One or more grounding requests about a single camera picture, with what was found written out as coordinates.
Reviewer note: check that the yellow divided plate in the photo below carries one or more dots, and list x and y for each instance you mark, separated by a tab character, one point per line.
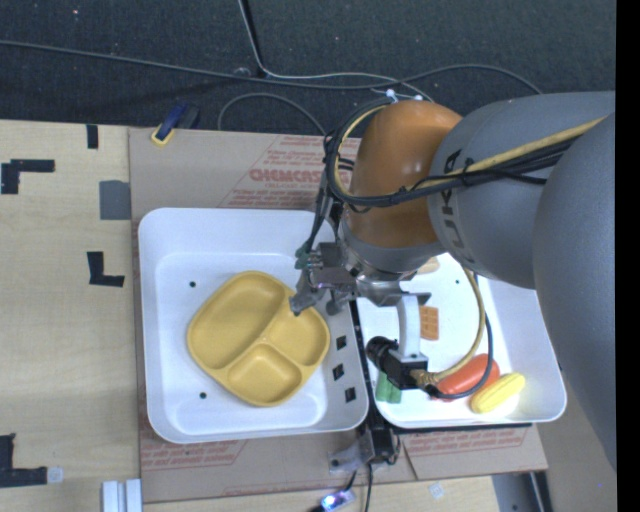
235	320

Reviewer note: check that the yellow corn cob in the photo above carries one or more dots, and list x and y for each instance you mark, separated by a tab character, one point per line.
497	393

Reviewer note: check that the green block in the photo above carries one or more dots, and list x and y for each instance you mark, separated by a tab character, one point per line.
387	392

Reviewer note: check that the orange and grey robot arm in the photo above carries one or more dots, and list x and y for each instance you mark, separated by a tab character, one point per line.
490	215

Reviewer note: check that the orange biscuit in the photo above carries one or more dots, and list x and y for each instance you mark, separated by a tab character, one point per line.
429	324

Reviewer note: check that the white plastic tray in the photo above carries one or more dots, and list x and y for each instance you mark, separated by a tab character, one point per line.
450	410
175	320

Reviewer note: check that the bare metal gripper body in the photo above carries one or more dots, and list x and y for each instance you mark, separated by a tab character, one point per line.
334	272

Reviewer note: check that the orange sausage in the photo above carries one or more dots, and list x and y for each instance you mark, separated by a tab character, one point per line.
467	376

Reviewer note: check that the black cylinder on white bracket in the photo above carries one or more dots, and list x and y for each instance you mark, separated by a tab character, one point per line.
409	330

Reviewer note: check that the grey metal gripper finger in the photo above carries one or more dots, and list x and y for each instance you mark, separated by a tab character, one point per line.
337	302
303	299

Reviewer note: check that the beige bread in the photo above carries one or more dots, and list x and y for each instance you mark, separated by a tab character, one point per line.
430	265

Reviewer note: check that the brown cardboard board red print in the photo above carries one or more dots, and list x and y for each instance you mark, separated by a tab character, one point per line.
200	170

